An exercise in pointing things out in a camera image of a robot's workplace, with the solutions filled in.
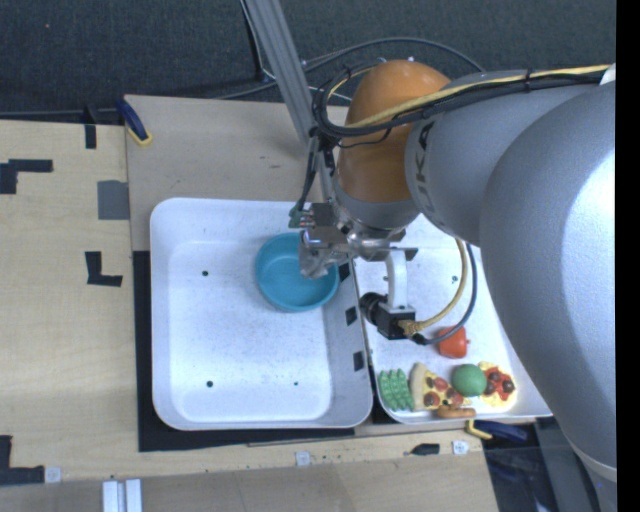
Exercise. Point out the red toy tomato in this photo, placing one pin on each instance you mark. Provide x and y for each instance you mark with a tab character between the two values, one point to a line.
452	343

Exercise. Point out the black cylinder on white bracket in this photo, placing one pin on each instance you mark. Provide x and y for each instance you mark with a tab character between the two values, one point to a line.
397	312

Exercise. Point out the pale wood board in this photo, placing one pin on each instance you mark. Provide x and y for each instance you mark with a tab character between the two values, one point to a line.
215	150

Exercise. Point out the green round fruit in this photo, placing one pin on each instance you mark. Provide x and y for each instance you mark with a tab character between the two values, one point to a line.
470	380

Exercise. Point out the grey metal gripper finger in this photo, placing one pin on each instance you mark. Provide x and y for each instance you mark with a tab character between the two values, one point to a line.
332	259
311	264

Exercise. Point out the yellow pizza slice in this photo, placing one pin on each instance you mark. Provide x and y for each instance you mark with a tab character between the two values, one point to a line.
501	386

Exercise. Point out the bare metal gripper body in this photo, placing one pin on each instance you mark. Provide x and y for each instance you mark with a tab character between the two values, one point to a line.
327	232

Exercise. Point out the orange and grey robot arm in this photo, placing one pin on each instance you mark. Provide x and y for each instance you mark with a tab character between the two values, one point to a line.
525	200

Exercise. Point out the pizza slice with crust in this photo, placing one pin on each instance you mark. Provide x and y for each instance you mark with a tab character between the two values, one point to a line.
429	386

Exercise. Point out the white plastic tray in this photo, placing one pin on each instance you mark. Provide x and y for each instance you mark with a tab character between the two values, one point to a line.
240	340
440	295

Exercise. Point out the blue bowl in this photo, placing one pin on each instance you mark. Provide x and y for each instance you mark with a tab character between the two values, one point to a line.
287	287

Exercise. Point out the green pea pods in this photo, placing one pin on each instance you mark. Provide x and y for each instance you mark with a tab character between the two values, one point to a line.
395	390

